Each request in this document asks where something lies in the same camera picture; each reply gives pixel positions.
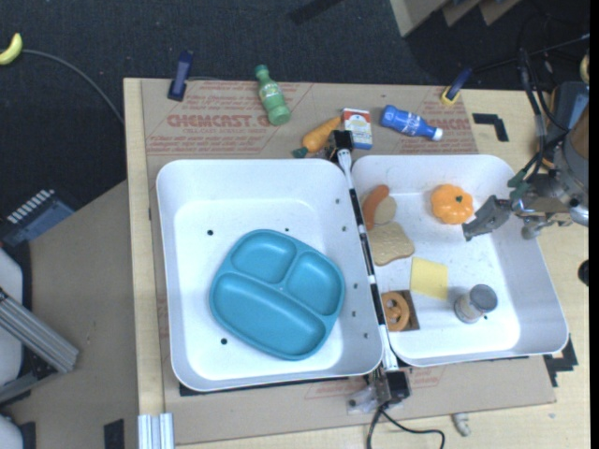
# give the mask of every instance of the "banana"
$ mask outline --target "banana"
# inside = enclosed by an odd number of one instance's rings
[[[21,34],[15,34],[10,40],[8,48],[0,53],[0,65],[8,65],[21,54],[22,38]]]

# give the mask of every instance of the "cardboard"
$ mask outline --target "cardboard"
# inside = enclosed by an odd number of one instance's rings
[[[371,113],[370,153],[477,152],[466,108],[461,101],[444,107],[439,101],[442,88],[280,85],[292,118],[274,127],[266,121],[254,82],[190,82],[183,102],[175,103],[166,99],[167,80],[141,81],[164,394],[166,410],[174,415],[178,444],[365,424],[372,415],[355,414],[347,407],[351,395],[364,386],[362,378],[202,395],[182,391],[169,360],[168,305],[154,187],[163,165],[180,158],[290,158],[305,133],[343,108]],[[439,142],[410,138],[381,127],[377,122],[386,104],[412,111],[443,128],[444,138]],[[354,151],[354,159],[368,153]],[[555,401],[542,357],[404,370],[413,394],[393,411],[400,419]]]

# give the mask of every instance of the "blue plate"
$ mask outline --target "blue plate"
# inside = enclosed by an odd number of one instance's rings
[[[343,305],[343,275],[326,256],[283,233],[239,239],[210,291],[216,320],[257,349],[300,360],[327,340]]]

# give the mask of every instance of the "blue marker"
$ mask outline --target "blue marker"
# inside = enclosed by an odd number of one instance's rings
[[[385,107],[380,124],[408,137],[425,137],[432,141],[439,141],[443,136],[441,128],[434,128],[428,125],[422,117],[409,111],[396,109],[393,105]]]

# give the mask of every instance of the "yellow sponge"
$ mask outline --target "yellow sponge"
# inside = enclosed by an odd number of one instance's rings
[[[422,258],[412,258],[410,290],[429,297],[447,299],[447,266]]]

